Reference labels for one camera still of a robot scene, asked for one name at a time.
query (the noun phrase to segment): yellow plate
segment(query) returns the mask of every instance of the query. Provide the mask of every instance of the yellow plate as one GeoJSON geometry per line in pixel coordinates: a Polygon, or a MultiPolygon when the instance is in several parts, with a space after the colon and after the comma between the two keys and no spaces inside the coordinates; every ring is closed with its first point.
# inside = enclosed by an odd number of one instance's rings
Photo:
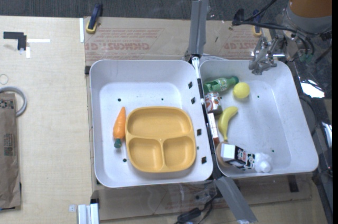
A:
{"type": "Polygon", "coordinates": [[[134,109],[126,120],[126,145],[133,166],[143,172],[176,172],[196,158],[189,115],[175,107],[134,109]]]}

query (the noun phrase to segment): yellow ball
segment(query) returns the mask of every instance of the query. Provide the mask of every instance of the yellow ball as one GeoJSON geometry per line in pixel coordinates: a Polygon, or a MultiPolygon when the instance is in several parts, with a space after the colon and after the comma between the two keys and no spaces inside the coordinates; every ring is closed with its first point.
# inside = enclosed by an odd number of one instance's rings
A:
{"type": "Polygon", "coordinates": [[[250,87],[247,83],[240,82],[234,86],[232,93],[237,98],[246,98],[250,93],[250,87]]]}

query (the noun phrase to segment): banana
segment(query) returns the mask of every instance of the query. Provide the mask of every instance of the banana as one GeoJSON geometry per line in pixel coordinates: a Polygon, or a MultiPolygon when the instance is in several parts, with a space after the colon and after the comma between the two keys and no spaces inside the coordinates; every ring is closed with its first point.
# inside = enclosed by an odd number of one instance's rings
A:
{"type": "Polygon", "coordinates": [[[228,140],[227,131],[229,120],[237,113],[238,108],[231,106],[223,110],[221,116],[218,119],[218,130],[224,137],[224,140],[228,140]]]}

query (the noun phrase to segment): green bottle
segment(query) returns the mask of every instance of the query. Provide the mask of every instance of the green bottle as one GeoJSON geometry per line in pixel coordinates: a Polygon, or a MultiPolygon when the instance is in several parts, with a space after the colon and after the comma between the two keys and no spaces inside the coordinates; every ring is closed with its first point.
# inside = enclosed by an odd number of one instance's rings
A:
{"type": "Polygon", "coordinates": [[[238,77],[231,77],[231,78],[217,78],[215,80],[205,82],[203,84],[204,93],[207,94],[208,92],[222,92],[228,90],[233,85],[238,83],[238,77]]]}

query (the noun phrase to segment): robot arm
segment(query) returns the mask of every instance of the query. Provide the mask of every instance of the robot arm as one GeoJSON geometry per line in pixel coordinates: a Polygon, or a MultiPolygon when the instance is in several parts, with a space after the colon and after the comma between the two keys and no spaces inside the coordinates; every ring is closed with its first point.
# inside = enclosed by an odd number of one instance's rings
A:
{"type": "Polygon", "coordinates": [[[275,54],[284,54],[288,61],[297,56],[309,61],[314,52],[311,39],[331,33],[332,0],[289,0],[277,22],[275,38],[268,42],[263,35],[254,50],[249,66],[254,74],[275,67],[275,54]]]}

